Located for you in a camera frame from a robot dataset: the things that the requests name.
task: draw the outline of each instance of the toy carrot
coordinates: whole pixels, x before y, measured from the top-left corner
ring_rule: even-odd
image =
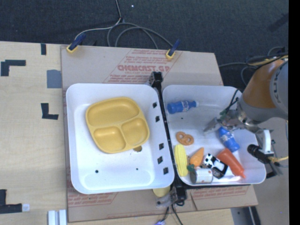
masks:
[[[191,158],[190,158],[190,165],[187,166],[187,169],[192,172],[195,167],[200,166],[204,155],[204,148],[200,148]]]

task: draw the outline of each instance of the blue toy bottle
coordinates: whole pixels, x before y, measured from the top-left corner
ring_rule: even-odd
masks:
[[[226,148],[228,148],[231,152],[235,152],[240,149],[240,146],[235,141],[233,135],[223,127],[219,128],[219,137]]]
[[[167,105],[167,109],[170,114],[174,114],[174,113],[186,112],[190,108],[197,107],[197,106],[199,106],[199,103],[197,101],[189,102],[184,100],[176,103],[169,103]]]

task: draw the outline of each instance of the pretzel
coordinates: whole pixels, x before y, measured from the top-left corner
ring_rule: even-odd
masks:
[[[182,145],[191,145],[194,143],[194,138],[190,134],[185,134],[184,132],[178,132],[176,133],[176,139],[178,142],[180,142]]]

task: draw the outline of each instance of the yellow plate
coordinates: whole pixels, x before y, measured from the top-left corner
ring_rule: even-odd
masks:
[[[85,118],[94,142],[106,153],[134,149],[150,135],[143,112],[128,97],[94,103],[88,107]]]

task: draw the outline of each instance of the white bracket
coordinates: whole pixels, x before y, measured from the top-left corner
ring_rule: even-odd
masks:
[[[67,212],[66,210],[48,211],[47,225],[67,225]]]
[[[273,154],[273,152],[271,151],[272,141],[270,131],[267,129],[261,129],[257,131],[255,135],[258,144],[261,147],[260,151],[264,154]]]

